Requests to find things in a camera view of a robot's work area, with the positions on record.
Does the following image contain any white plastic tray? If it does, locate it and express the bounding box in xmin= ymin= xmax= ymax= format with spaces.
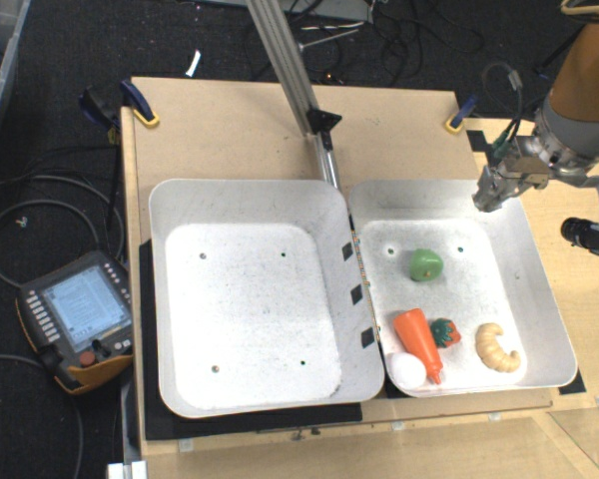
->
xmin=347 ymin=179 xmax=579 ymax=399
xmin=148 ymin=178 xmax=386 ymax=420

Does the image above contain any pale wood board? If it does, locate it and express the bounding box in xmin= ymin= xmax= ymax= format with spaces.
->
xmin=129 ymin=76 xmax=554 ymax=461

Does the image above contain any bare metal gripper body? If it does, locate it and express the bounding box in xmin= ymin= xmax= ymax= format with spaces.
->
xmin=492 ymin=135 xmax=556 ymax=188

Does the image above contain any white toy egg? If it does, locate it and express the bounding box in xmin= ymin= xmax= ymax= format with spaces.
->
xmin=388 ymin=351 xmax=428 ymax=390

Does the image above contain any beige toy croissant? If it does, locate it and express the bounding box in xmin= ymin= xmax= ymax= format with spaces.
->
xmin=474 ymin=321 xmax=522 ymax=374

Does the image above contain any red toy strawberry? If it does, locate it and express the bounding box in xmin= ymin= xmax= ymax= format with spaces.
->
xmin=429 ymin=317 xmax=462 ymax=350

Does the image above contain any orange toy carrot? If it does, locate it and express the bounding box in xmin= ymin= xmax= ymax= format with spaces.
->
xmin=392 ymin=307 xmax=444 ymax=386

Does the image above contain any green toy pepper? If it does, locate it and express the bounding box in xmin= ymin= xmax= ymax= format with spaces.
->
xmin=408 ymin=247 xmax=445 ymax=283

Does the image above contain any black cylinder on white bracket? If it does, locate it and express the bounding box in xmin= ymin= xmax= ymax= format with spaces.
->
xmin=560 ymin=175 xmax=599 ymax=259

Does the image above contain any clear plastic storage bin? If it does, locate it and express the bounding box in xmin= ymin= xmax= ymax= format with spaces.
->
xmin=0 ymin=0 xmax=33 ymax=187

